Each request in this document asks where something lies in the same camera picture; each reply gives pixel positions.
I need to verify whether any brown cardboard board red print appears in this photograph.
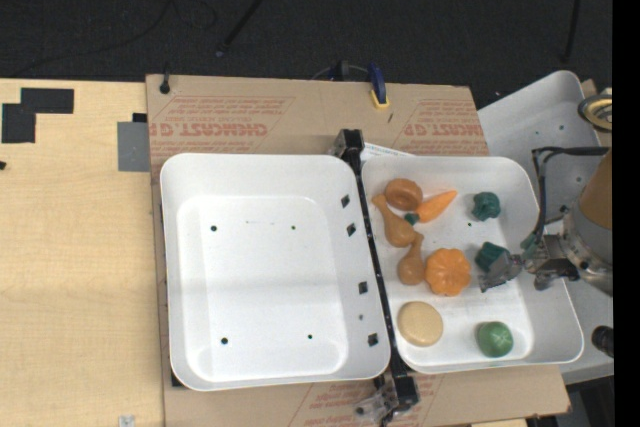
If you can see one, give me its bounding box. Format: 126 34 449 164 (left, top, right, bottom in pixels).
144 73 572 427

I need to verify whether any thin black rod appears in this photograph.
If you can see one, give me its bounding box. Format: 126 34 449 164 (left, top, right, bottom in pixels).
344 145 410 382

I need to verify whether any black block with wires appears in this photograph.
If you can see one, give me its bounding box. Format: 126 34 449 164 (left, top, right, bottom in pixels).
355 372 421 419
330 128 365 161

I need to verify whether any beige round biscuit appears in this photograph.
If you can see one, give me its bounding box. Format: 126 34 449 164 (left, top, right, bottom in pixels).
397 300 445 348

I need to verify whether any white plastic tray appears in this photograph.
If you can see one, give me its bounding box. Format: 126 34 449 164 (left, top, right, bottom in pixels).
359 154 585 375
159 152 392 392

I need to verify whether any white paper sheet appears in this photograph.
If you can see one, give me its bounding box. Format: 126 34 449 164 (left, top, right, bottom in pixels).
361 142 417 160

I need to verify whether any orange carrot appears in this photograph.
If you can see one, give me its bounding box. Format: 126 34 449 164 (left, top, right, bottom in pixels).
403 189 459 227

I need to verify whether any green bell pepper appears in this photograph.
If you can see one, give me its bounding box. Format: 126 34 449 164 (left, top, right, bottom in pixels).
474 320 516 360

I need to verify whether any green broccoli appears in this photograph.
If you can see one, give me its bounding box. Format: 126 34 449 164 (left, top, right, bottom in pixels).
474 241 512 274
471 191 502 223

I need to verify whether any orange pumpkin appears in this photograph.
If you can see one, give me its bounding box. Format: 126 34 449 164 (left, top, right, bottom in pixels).
424 247 473 298

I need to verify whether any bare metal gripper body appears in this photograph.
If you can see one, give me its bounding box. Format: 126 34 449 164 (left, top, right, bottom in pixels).
522 222 614 297

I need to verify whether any brown doughnut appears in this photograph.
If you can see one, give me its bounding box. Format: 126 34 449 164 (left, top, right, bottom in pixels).
384 178 424 211

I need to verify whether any tan chicken drumstick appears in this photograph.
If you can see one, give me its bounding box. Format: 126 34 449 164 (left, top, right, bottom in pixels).
371 193 419 249
397 232 427 287

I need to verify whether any black cylinder on white bracket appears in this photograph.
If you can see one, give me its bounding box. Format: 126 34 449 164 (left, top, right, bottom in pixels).
591 324 615 360

